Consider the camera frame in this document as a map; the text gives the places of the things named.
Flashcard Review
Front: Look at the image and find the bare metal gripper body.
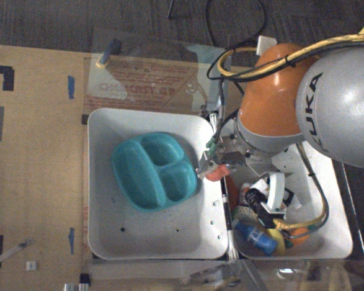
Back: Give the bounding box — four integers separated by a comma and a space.
212, 133, 255, 169

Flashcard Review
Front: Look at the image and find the orange toy sausage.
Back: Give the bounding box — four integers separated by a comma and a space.
205, 163, 231, 184

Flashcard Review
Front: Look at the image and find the long orange toy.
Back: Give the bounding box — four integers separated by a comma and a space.
224, 175, 241, 210

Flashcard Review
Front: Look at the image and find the white and orange can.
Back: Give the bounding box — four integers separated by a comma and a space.
238, 182, 252, 207

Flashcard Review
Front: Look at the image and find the teal divided plate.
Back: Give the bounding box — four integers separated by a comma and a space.
107, 128, 202, 218

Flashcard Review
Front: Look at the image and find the green and white packet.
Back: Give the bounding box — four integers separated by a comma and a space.
230, 205, 260, 225

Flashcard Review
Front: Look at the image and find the blue plastic bottle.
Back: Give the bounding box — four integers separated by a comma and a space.
232, 221, 280, 258

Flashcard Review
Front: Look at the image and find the white plastic tray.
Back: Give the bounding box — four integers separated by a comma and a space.
77, 106, 239, 269
215, 134, 361, 267

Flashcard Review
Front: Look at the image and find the yellow banana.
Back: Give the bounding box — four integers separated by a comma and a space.
265, 227, 289, 256

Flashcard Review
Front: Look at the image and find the orange carrot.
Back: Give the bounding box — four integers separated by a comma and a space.
283, 225, 311, 249

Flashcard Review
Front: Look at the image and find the black cylinder on white bracket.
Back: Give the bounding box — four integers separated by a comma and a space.
242, 170, 290, 231

